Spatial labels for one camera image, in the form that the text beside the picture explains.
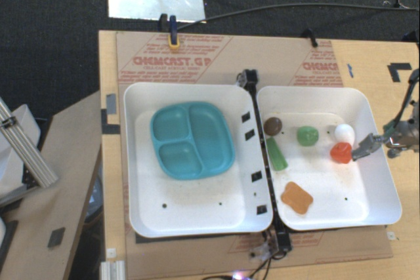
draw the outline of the green ball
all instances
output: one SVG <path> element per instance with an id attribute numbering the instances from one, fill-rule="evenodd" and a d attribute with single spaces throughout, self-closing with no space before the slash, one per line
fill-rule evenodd
<path id="1" fill-rule="evenodd" d="M 297 130 L 297 141 L 302 146 L 313 146 L 319 138 L 320 135 L 315 127 L 302 126 Z"/>

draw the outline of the red object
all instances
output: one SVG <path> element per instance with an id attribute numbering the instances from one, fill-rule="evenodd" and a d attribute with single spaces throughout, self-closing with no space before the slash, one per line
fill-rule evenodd
<path id="1" fill-rule="evenodd" d="M 339 142 L 334 145 L 329 154 L 340 163 L 349 163 L 352 159 L 352 146 L 348 142 Z"/>

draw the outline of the white egg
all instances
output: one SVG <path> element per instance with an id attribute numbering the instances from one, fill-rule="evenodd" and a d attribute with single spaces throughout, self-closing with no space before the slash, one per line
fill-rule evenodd
<path id="1" fill-rule="evenodd" d="M 335 128 L 334 136 L 337 142 L 348 142 L 354 145 L 354 129 L 349 124 L 340 124 Z"/>

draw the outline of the blue divided plate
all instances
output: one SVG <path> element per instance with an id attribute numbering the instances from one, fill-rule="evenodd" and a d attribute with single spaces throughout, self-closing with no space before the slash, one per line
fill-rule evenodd
<path id="1" fill-rule="evenodd" d="M 157 160 L 178 180 L 225 172 L 235 160 L 226 120 L 214 105 L 189 102 L 157 111 L 150 122 Z"/>

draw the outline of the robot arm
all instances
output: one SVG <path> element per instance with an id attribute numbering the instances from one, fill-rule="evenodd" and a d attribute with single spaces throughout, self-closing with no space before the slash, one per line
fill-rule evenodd
<path id="1" fill-rule="evenodd" d="M 419 102 L 410 102 L 414 87 L 418 82 L 419 69 L 416 69 L 409 77 L 409 87 L 398 115 L 383 127 L 383 135 L 370 133 L 359 143 L 359 148 L 352 151 L 354 161 L 375 152 L 383 144 L 389 148 L 389 158 L 397 157 L 406 150 L 419 151 Z M 408 104 L 413 106 L 413 112 L 407 121 L 401 121 L 401 116 Z"/>

